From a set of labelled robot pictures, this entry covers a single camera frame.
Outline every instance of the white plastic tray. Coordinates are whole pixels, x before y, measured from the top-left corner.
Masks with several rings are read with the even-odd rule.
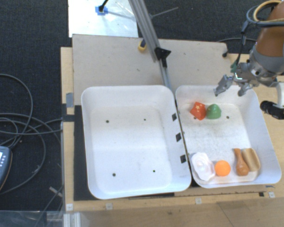
[[[181,86],[176,91],[179,117],[184,132],[186,148],[190,157],[196,152],[205,152],[214,163],[226,160],[231,172],[226,177],[201,180],[192,168],[194,180],[204,188],[237,185],[276,183],[281,179],[281,169],[271,143],[257,95],[249,90],[239,97],[238,86],[231,86],[217,97],[213,86]],[[217,104],[222,110],[219,119],[194,119],[190,110],[195,102],[209,106]],[[233,148],[256,150],[261,169],[247,176],[236,174],[236,158]]]
[[[175,99],[169,89],[90,87],[81,103],[88,186],[95,197],[179,192],[190,186]]]

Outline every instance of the black floor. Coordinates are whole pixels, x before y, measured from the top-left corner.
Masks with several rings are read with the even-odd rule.
[[[266,0],[145,0],[149,13],[178,10],[154,17],[159,38],[217,41],[239,37],[249,8]],[[256,39],[259,30],[251,27],[247,36]],[[33,116],[43,122],[60,119],[60,48],[71,46],[68,38],[68,0],[0,0],[0,73],[22,80],[30,89]],[[228,43],[238,52],[238,42]],[[252,47],[247,43],[245,52]],[[0,113],[28,115],[28,93],[15,80],[0,76]],[[25,122],[22,118],[13,118]],[[60,123],[50,124],[55,130]],[[13,131],[10,123],[0,129]],[[0,134],[0,143],[9,137]],[[46,159],[40,172],[19,189],[0,195],[0,210],[43,210],[62,184],[60,144],[53,135],[44,136]],[[13,150],[13,164],[1,192],[28,179],[40,166],[42,140],[24,136]],[[55,198],[49,210],[59,208]]]

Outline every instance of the blue object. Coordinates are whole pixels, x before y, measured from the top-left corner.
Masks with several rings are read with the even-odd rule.
[[[95,7],[96,13],[100,16],[104,16],[105,14],[108,14],[108,9],[107,7],[104,7],[103,12],[99,11],[99,6]]]

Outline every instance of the black clamp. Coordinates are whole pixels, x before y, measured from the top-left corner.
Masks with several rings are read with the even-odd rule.
[[[156,53],[157,59],[162,61],[162,66],[164,68],[167,68],[166,58],[169,56],[171,51],[168,51],[168,50],[162,49],[160,47],[157,47],[155,49],[155,53]]]

